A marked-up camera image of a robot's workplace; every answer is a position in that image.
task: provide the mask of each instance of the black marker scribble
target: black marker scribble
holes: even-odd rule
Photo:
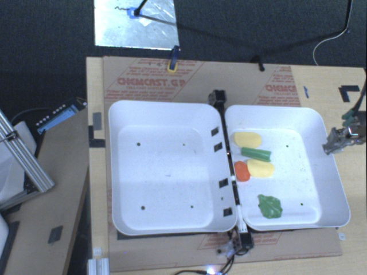
[[[122,7],[116,6],[115,9],[118,9],[118,10],[129,10],[130,8],[122,8]]]

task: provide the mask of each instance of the dark floor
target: dark floor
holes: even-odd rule
[[[260,56],[264,63],[301,65],[314,65],[315,45],[342,31],[348,6],[348,0],[174,3],[182,59],[250,62]],[[353,0],[350,33],[318,48],[320,65],[366,67],[366,3]],[[93,0],[0,0],[0,109],[8,118],[86,98],[85,58],[106,55],[166,58],[169,52],[96,47]],[[22,118],[33,125],[42,115]],[[85,266],[87,217],[69,274],[82,274],[78,268]]]

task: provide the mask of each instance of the blue clamp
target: blue clamp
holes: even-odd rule
[[[134,8],[134,7],[131,7],[131,8],[128,8],[127,9],[127,15],[131,18],[131,19],[137,19],[139,18],[139,16],[135,16],[134,15],[134,10],[137,9],[137,8]]]
[[[178,55],[180,53],[181,49],[179,46],[173,47],[171,54],[170,54],[170,60],[168,62],[167,71],[169,73],[175,73],[177,71],[177,61],[178,61]]]

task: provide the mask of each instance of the metal plate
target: metal plate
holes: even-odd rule
[[[171,50],[179,46],[173,0],[94,0],[97,46]]]

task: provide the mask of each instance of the brown cardboard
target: brown cardboard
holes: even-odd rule
[[[111,219],[111,170],[108,109],[121,99],[205,103],[214,89],[225,89],[226,107],[233,104],[299,106],[290,66],[179,61],[176,74],[166,71],[167,60],[106,57],[104,70],[104,115],[110,269],[172,268],[223,264],[216,250],[227,234],[191,234],[118,240]],[[339,256],[335,229],[309,229],[256,233],[255,247],[236,262]]]

